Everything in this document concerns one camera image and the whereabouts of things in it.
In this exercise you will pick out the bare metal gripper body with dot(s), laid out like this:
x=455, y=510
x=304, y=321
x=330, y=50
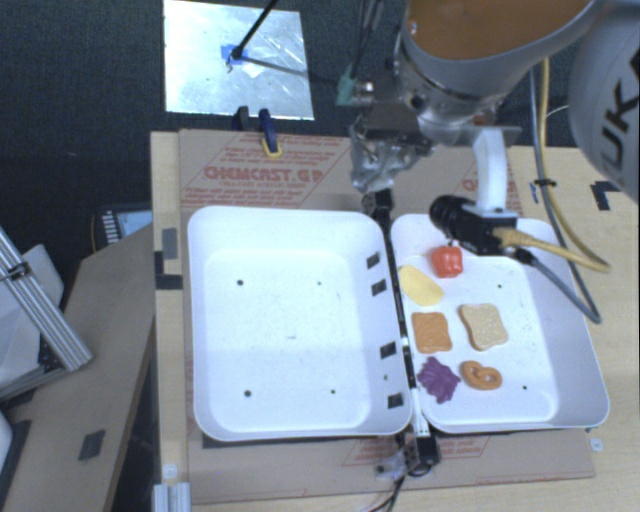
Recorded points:
x=395, y=125

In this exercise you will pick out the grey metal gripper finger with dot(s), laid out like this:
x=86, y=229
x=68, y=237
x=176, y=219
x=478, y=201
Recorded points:
x=392, y=165
x=364, y=167

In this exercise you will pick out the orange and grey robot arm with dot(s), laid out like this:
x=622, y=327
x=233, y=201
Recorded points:
x=480, y=35

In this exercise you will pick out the orange toy bell pepper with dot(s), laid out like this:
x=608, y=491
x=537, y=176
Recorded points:
x=446, y=261

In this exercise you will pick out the brown cardboard board red print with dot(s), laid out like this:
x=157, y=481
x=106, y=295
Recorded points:
x=250, y=175

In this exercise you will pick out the yellow toy cheese slice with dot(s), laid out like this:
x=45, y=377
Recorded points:
x=420, y=287

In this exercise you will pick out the thin black and white rod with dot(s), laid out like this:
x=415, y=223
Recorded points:
x=403, y=330

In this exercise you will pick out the orange toy toast slice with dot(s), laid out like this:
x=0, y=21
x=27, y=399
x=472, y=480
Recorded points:
x=431, y=332

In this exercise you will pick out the white plastic tray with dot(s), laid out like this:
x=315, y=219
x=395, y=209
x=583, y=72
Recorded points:
x=525, y=340
x=280, y=325

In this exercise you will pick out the beige toy bread slice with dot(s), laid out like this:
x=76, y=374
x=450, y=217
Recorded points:
x=483, y=326

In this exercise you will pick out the purple toy grapes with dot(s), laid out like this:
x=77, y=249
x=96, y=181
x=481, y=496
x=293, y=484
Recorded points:
x=437, y=380

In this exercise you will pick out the orange toy pretzel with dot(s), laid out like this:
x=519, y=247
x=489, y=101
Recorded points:
x=481, y=376

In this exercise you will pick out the black cylinder on white bracket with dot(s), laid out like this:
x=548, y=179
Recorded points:
x=467, y=225

